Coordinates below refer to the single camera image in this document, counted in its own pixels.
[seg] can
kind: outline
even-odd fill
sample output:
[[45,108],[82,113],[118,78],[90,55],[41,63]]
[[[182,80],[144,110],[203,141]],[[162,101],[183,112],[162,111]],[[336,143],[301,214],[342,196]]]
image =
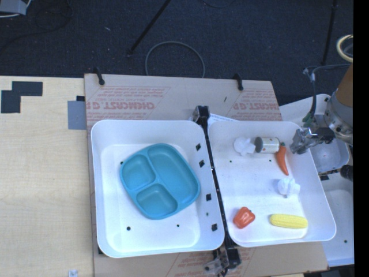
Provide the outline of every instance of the can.
[[280,142],[277,137],[257,137],[255,139],[256,153],[276,153],[279,151]]

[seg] corn cob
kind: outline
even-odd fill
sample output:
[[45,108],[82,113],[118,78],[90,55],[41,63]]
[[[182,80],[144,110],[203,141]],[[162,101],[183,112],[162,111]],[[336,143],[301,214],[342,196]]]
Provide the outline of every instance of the corn cob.
[[298,215],[273,214],[270,223],[284,228],[301,229],[307,227],[307,219]]

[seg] black pole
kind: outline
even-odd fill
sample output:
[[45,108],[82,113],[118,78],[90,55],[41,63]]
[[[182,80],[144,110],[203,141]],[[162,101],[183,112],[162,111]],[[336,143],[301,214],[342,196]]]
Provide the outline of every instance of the black pole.
[[327,60],[327,55],[328,55],[328,51],[329,51],[329,44],[330,44],[330,38],[332,36],[332,29],[333,29],[333,24],[334,24],[334,15],[336,13],[337,8],[338,8],[337,0],[333,0],[333,3],[332,3],[332,11],[330,13],[330,21],[329,21],[327,41],[325,43],[325,51],[324,51],[324,55],[323,55],[323,60],[321,62],[322,66],[325,66],[325,62]]
[[147,25],[147,27],[144,29],[144,31],[142,32],[142,34],[139,36],[139,38],[136,40],[136,42],[132,45],[132,47],[130,49],[128,49],[128,56],[132,55],[134,49],[139,45],[139,43],[141,42],[141,40],[145,37],[145,35],[147,34],[147,32],[149,32],[149,30],[151,29],[151,27],[154,25],[154,23],[156,22],[156,20],[160,17],[160,15],[162,14],[162,12],[164,11],[164,9],[169,5],[169,3],[172,0],[166,0],[164,2],[164,4],[162,5],[162,7],[159,9],[159,11],[156,13],[156,15],[154,16],[154,18],[152,19],[152,21]]

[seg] white tray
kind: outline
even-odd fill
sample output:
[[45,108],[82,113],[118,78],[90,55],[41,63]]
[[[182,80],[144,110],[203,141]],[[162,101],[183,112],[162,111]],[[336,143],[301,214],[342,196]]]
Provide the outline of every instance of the white tray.
[[[293,154],[289,149],[297,129],[292,122],[239,121],[215,122],[209,127],[214,165],[223,199],[229,235],[240,246],[253,247],[310,241],[328,241],[336,233],[336,224],[310,150]],[[240,136],[255,139],[277,137],[287,146],[286,161],[290,178],[301,186],[298,196],[287,198],[277,190],[287,177],[277,165],[274,154],[247,154],[234,150]],[[243,229],[232,220],[246,206],[256,215]],[[286,229],[269,223],[271,214],[294,214],[308,220],[306,229]]]
[[[104,254],[120,258],[193,252],[214,250],[223,243],[223,221],[199,125],[191,121],[102,120],[93,126],[91,142],[97,241]],[[199,178],[201,191],[195,202],[177,214],[151,220],[129,197],[119,169],[121,161],[156,143],[169,144],[180,152]]]

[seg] blue plate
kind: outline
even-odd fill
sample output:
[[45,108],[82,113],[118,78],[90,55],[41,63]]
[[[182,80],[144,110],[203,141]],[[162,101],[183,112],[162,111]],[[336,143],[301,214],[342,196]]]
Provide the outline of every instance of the blue plate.
[[164,219],[193,203],[200,182],[171,145],[154,144],[125,160],[120,177],[136,206],[149,219]]

